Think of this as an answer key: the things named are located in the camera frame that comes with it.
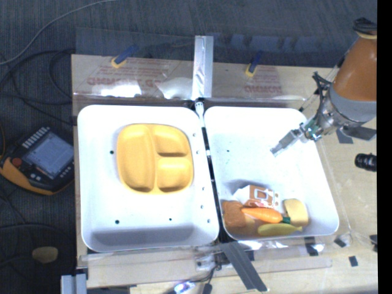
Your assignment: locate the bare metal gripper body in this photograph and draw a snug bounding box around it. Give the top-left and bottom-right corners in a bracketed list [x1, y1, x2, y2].
[298, 100, 345, 143]

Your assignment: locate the white plastic tray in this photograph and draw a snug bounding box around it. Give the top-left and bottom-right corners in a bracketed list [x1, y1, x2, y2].
[77, 104, 221, 254]
[203, 105, 341, 242]

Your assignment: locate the white carton with orange print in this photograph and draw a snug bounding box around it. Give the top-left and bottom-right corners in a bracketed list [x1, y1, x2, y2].
[232, 183, 283, 209]

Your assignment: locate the pale yellow toy bread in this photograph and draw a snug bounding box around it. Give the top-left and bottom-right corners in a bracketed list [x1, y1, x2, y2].
[282, 198, 309, 227]

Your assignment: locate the orange carrot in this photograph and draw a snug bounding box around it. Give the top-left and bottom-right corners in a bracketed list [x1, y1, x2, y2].
[241, 206, 292, 225]

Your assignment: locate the yellow banana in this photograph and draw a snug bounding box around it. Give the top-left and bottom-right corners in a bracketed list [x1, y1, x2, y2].
[257, 222, 304, 237]

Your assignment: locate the brown toy biscuit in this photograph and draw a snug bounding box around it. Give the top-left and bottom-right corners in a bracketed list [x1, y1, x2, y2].
[221, 200, 248, 229]

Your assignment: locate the brown cardboard board red print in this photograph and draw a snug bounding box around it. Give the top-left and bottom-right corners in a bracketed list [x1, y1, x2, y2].
[70, 53, 378, 290]

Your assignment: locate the yellow divided plate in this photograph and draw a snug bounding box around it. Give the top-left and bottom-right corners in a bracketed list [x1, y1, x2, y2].
[116, 122, 195, 195]

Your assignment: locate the pale yellow rounded lump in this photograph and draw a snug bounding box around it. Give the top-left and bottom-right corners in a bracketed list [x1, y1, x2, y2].
[31, 246, 59, 264]

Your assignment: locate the black cylinder on white bracket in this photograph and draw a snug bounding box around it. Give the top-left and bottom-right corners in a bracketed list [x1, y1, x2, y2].
[354, 153, 378, 173]

